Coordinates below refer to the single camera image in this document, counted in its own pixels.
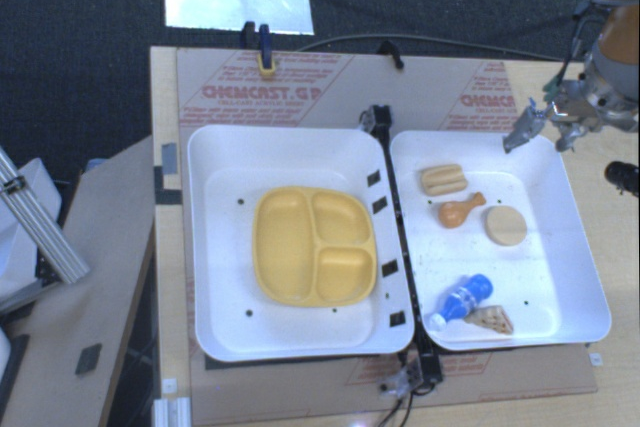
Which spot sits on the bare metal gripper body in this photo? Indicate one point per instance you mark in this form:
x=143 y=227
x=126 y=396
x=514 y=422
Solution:
x=580 y=107

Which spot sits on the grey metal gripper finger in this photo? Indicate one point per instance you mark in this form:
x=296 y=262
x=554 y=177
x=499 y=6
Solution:
x=525 y=127
x=569 y=139

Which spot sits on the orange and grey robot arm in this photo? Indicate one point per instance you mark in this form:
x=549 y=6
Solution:
x=620 y=30

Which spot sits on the tan toy hot dog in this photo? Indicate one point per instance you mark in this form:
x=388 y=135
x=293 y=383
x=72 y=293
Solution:
x=444 y=179

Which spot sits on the round beige biscuit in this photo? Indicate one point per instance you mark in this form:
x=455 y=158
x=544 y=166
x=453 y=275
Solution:
x=505 y=226

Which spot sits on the orange toy chicken drumstick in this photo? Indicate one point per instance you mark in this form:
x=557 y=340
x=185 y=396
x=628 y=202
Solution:
x=455 y=214

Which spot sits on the white plastic tray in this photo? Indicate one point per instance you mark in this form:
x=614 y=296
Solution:
x=550 y=275
x=230 y=235

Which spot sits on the thin black rod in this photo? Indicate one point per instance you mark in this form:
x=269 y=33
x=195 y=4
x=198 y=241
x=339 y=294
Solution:
x=400 y=225

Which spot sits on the blue bottle with white cap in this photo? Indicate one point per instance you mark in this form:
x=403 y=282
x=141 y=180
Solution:
x=462 y=297

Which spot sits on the brown cardboard board red print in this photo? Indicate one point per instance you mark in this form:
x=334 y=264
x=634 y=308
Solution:
x=310 y=105

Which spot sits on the yellow divided plate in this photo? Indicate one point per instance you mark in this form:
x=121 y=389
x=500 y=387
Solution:
x=290 y=245

